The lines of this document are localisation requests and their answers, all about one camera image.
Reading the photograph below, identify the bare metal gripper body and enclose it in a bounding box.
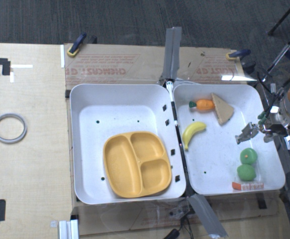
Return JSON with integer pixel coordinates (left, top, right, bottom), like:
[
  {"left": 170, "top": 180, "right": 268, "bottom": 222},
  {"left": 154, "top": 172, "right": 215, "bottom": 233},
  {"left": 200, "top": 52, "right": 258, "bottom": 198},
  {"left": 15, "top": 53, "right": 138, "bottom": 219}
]
[{"left": 258, "top": 113, "right": 289, "bottom": 143}]

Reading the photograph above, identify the green apple half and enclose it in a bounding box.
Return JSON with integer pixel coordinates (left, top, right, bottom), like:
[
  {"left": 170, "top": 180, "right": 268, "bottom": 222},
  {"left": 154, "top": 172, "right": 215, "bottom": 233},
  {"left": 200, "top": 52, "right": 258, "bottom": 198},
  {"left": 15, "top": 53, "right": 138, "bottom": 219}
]
[
  {"left": 236, "top": 163, "right": 257, "bottom": 182},
  {"left": 239, "top": 147, "right": 258, "bottom": 166}
]

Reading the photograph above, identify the tan bread slice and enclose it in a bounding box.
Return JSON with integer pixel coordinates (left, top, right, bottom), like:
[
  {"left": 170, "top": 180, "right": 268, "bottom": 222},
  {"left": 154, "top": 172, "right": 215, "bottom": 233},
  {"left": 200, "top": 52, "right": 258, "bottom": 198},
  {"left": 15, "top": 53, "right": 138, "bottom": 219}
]
[{"left": 211, "top": 93, "right": 235, "bottom": 126}]

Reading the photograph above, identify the white plastic tray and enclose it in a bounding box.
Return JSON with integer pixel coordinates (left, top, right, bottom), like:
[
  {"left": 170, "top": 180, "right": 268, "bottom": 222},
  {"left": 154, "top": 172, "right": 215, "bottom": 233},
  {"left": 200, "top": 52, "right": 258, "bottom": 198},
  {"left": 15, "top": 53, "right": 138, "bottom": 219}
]
[
  {"left": 172, "top": 84, "right": 287, "bottom": 197},
  {"left": 69, "top": 83, "right": 187, "bottom": 206}
]

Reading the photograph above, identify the orange carrot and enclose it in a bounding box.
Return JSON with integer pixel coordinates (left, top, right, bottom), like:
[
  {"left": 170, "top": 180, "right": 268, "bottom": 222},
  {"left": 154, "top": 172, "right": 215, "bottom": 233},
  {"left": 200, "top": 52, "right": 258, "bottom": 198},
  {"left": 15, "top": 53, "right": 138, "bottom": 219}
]
[{"left": 189, "top": 99, "right": 215, "bottom": 113}]

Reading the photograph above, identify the orange and white packet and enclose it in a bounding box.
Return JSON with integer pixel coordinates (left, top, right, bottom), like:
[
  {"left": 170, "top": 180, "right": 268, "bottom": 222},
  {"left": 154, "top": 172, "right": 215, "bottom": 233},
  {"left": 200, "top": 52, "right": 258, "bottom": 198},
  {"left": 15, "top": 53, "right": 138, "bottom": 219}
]
[{"left": 231, "top": 181, "right": 264, "bottom": 191}]

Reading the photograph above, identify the yellow banana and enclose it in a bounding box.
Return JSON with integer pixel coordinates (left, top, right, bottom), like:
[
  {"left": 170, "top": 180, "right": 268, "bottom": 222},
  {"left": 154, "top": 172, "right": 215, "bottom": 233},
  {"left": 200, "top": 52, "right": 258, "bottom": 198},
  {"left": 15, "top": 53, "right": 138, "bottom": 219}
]
[{"left": 182, "top": 121, "right": 207, "bottom": 151}]

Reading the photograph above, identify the brown cardboard board red print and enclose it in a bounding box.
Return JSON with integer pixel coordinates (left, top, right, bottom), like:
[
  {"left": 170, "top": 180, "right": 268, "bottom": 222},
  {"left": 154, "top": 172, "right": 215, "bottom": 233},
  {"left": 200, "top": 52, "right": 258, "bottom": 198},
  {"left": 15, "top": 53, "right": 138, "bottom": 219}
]
[{"left": 63, "top": 43, "right": 288, "bottom": 236}]

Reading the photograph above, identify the yellow divided plate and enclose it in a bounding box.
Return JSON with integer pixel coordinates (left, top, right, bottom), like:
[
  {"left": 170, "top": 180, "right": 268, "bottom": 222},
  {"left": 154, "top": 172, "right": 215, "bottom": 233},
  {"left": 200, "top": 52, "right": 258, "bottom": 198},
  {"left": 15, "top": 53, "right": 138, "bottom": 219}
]
[{"left": 102, "top": 131, "right": 173, "bottom": 199}]

